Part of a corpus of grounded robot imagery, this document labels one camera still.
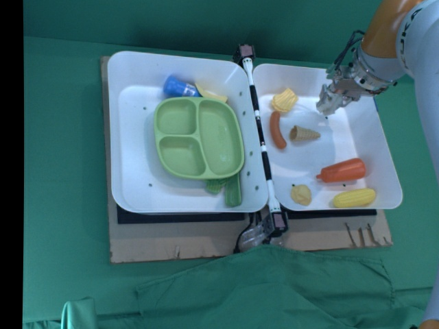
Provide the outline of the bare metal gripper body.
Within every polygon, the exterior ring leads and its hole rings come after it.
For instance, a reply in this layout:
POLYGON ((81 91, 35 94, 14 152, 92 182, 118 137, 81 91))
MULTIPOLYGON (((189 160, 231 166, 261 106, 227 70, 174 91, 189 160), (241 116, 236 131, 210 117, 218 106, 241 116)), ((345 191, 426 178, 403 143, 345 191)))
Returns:
POLYGON ((341 106, 359 101, 361 97, 374 97, 387 90, 387 82, 371 75, 360 64, 337 66, 331 74, 329 92, 340 99, 341 106))

